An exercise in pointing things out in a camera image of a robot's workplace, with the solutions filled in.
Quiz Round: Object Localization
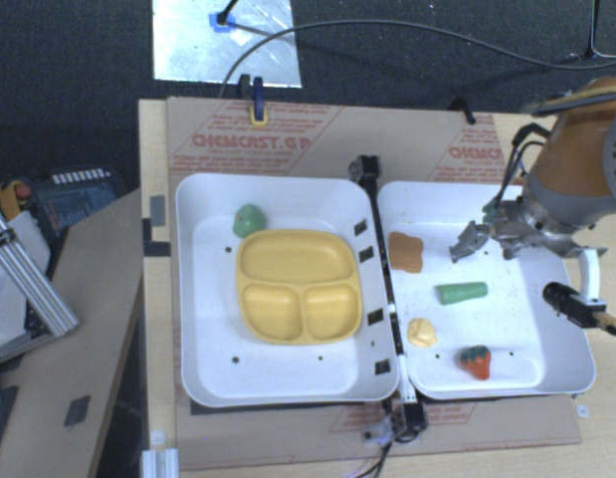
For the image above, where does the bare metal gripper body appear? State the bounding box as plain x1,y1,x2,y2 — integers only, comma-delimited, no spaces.
488,198,585,259

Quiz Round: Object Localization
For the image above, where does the green toy cone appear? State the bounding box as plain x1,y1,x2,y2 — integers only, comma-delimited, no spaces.
433,280,490,308

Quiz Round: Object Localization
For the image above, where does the brown toy bread slice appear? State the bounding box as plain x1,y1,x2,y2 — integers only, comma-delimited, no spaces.
387,231,425,275

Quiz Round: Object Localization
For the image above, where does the white plastic tray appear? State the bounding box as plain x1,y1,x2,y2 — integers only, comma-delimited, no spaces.
375,180,598,401
174,171,401,409

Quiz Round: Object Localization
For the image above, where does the thin black and white rod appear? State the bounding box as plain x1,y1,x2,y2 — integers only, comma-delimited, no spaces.
362,176,418,408

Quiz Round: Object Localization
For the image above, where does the pale yellow toy lump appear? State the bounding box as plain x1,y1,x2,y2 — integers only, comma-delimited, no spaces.
406,317,439,350

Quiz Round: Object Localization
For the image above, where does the red toy strawberry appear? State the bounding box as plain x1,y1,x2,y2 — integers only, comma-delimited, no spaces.
454,345,493,382

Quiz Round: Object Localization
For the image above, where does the yellow divided plate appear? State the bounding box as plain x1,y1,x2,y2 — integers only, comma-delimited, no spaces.
235,228,365,347

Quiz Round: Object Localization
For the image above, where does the brown cardboard board red print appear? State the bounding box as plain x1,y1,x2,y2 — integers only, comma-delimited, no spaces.
165,96,584,473

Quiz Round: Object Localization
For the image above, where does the green toy pear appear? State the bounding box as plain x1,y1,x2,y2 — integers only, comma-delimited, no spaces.
231,203,268,240

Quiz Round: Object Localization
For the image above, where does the black cylinder on white bracket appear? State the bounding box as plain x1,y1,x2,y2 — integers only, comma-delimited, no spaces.
541,246,610,330

